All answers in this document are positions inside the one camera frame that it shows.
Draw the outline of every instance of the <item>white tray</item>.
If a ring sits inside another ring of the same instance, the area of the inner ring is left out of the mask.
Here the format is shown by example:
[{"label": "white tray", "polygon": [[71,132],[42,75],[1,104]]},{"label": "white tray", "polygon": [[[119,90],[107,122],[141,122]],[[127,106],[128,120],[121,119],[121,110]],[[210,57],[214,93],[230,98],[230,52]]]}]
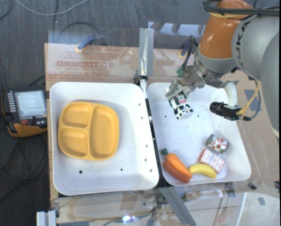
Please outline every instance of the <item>white tray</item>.
[{"label": "white tray", "polygon": [[251,166],[236,121],[224,119],[209,110],[212,102],[228,102],[225,90],[205,85],[191,92],[187,100],[194,112],[188,118],[177,120],[165,97],[169,86],[170,83],[152,83],[147,89],[161,163],[165,160],[161,154],[163,148],[177,154],[186,167],[199,163],[198,158],[207,148],[205,142],[212,133],[227,140],[229,147],[223,154],[217,154],[225,160],[217,178],[195,174],[189,183],[183,183],[162,170],[167,182],[173,186],[190,186],[248,179]]},{"label": "white tray", "polygon": [[[57,144],[59,117],[65,105],[89,101],[107,105],[119,117],[115,155],[105,161],[69,157]],[[152,134],[142,90],[134,84],[60,82],[50,90],[53,180],[64,195],[146,190],[159,180]]]}]

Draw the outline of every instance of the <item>orange button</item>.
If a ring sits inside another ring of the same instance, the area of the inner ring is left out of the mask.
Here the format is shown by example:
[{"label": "orange button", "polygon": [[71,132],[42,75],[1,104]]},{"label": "orange button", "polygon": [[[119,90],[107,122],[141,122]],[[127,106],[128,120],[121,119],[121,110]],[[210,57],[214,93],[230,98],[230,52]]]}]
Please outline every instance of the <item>orange button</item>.
[{"label": "orange button", "polygon": [[24,119],[24,120],[21,120],[21,121],[20,121],[20,124],[23,125],[23,126],[24,126],[24,125],[27,125],[27,124],[28,124],[28,120],[25,120],[25,119]]}]

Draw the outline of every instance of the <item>white cable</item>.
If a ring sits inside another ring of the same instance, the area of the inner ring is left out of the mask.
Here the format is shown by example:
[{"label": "white cable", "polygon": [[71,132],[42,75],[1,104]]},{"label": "white cable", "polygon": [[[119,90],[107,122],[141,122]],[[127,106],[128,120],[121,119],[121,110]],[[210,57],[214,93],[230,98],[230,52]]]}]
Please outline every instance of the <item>white cable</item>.
[{"label": "white cable", "polygon": [[63,13],[67,13],[69,12],[70,10],[74,9],[75,7],[79,6],[80,4],[84,3],[84,2],[87,2],[89,0],[84,0],[76,5],[74,5],[73,7],[71,7],[70,9],[66,10],[66,11],[63,11],[63,12],[59,12],[59,13],[54,13],[54,14],[43,14],[43,13],[39,13],[39,12],[36,12],[34,10],[31,10],[30,8],[28,8],[27,6],[23,5],[21,2],[19,2],[18,0],[15,0],[17,3],[19,3],[22,7],[24,7],[25,9],[35,13],[35,14],[38,14],[38,15],[42,15],[42,16],[54,16],[54,15],[60,15],[60,14],[63,14]]}]

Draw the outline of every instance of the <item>display screen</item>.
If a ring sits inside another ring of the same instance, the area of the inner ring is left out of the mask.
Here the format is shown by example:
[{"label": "display screen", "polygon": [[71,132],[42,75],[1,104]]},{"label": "display screen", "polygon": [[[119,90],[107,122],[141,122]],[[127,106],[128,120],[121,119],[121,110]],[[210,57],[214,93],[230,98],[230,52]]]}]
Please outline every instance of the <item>display screen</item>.
[{"label": "display screen", "polygon": [[46,117],[47,109],[42,90],[15,92],[20,119]]}]

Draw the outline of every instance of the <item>orange toy food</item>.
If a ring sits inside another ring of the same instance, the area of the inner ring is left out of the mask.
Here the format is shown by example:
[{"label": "orange toy food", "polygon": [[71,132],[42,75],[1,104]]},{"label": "orange toy food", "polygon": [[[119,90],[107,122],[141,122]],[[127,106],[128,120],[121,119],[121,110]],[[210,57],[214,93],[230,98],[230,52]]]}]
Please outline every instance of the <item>orange toy food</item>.
[{"label": "orange toy food", "polygon": [[168,161],[165,161],[163,163],[163,168],[170,174],[172,175],[174,178],[182,181],[182,182],[185,182],[185,183],[188,183],[189,180],[190,180],[190,177],[179,172],[177,169],[175,169]]},{"label": "orange toy food", "polygon": [[181,162],[178,156],[174,153],[168,153],[167,149],[164,148],[161,153],[167,157],[167,161],[179,172],[187,175],[188,177],[192,178],[190,171],[187,167]]}]

